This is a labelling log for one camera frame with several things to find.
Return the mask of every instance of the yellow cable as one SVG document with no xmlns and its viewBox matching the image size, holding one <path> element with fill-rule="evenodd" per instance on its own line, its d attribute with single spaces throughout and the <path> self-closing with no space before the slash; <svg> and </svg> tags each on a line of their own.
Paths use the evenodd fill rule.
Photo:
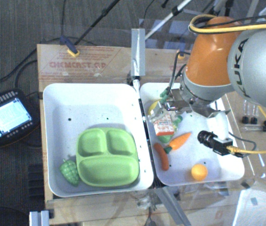
<svg viewBox="0 0 266 226">
<path fill-rule="evenodd" d="M 266 154 L 266 150 L 265 151 L 249 151 L 249 150 L 240 149 L 232 145 L 227 146 L 226 149 L 232 153 Z"/>
<path fill-rule="evenodd" d="M 265 111 L 263 110 L 263 108 L 261 108 L 260 105 L 258 106 L 258 108 L 259 108 L 260 112 L 264 115 L 264 117 L 266 118 L 266 113 L 265 113 Z"/>
<path fill-rule="evenodd" d="M 237 26 L 237 27 L 227 27 L 227 28 L 197 28 L 194 26 L 195 20 L 201 18 L 201 17 L 211 17 L 214 18 L 216 16 L 210 15 L 210 14 L 201 14 L 198 16 L 195 16 L 189 23 L 189 29 L 192 30 L 192 32 L 197 33 L 223 33 L 223 32 L 238 32 L 238 31 L 245 31 L 245 30 L 253 30 L 253 29 L 266 29 L 266 24 L 254 24 L 254 25 L 246 25 L 246 26 Z"/>
</svg>

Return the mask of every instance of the tripod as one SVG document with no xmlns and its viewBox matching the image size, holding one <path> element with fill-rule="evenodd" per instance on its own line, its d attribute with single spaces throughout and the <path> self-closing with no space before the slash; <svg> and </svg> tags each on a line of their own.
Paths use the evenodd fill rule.
<svg viewBox="0 0 266 226">
<path fill-rule="evenodd" d="M 180 12 L 183 11 L 183 8 L 190 2 L 191 0 L 184 0 L 180 5 L 175 6 L 172 8 L 172 12 L 165 17 L 160 23 L 158 23 L 148 34 L 146 34 L 145 39 L 148 39 L 150 36 L 152 36 L 160 27 L 162 27 L 167 21 L 169 21 L 174 16 L 177 16 Z M 165 0 L 165 2 L 162 4 L 162 7 L 165 7 L 168 0 Z M 233 0 L 215 0 L 214 5 L 212 9 L 210 10 L 209 14 L 218 15 L 221 9 L 224 7 L 224 5 L 229 2 L 230 5 L 233 2 Z M 255 8 L 257 6 L 258 0 L 252 0 L 250 9 L 248 11 L 247 17 L 250 17 L 254 14 Z"/>
</svg>

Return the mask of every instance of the display screen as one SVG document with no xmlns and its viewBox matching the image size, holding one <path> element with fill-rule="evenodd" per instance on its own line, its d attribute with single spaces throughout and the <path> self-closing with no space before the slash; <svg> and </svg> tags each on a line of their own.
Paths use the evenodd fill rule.
<svg viewBox="0 0 266 226">
<path fill-rule="evenodd" d="M 31 121 L 30 114 L 18 98 L 0 106 L 0 137 Z"/>
</svg>

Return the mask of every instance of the green plate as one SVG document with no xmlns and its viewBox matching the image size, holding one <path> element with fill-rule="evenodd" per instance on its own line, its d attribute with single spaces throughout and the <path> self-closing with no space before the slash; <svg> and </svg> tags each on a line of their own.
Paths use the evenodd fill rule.
<svg viewBox="0 0 266 226">
<path fill-rule="evenodd" d="M 134 138 L 123 129 L 83 131 L 77 140 L 76 156 L 78 174 L 90 186 L 125 186 L 139 174 Z"/>
</svg>

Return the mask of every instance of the red sausage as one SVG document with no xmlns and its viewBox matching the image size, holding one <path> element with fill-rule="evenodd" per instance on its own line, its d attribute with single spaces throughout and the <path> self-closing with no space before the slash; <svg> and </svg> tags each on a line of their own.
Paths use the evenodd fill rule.
<svg viewBox="0 0 266 226">
<path fill-rule="evenodd" d="M 163 171 L 167 171 L 170 168 L 169 159 L 163 147 L 159 143 L 154 144 L 154 149 L 158 152 L 160 161 L 161 161 L 161 168 Z"/>
</svg>

